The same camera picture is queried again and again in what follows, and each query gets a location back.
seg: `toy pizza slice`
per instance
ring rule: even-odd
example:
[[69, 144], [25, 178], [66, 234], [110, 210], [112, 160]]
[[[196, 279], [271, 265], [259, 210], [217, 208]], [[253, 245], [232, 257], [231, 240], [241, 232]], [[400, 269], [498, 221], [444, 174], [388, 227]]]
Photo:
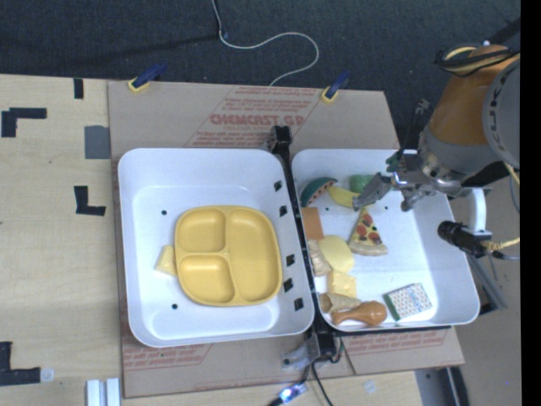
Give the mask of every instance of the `toy pizza slice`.
[[360, 255], [387, 254], [387, 247], [382, 242], [380, 232], [366, 207], [359, 212], [357, 223], [347, 244], [353, 253]]

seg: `cardboard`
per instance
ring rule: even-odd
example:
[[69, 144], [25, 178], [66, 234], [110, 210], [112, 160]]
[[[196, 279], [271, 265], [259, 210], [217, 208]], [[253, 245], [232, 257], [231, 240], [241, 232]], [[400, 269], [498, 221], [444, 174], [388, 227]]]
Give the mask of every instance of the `cardboard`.
[[[150, 83], [139, 94], [126, 81], [108, 82], [112, 180], [119, 298], [122, 317], [124, 397], [293, 382], [300, 370], [281, 357], [304, 335], [148, 348], [127, 321], [117, 164], [138, 147], [265, 147], [274, 125], [292, 130], [292, 156], [308, 148], [397, 149], [385, 95], [340, 91], [331, 104], [322, 90], [239, 85]], [[347, 359], [324, 365], [322, 378], [413, 370], [463, 363], [454, 328], [345, 337]]]

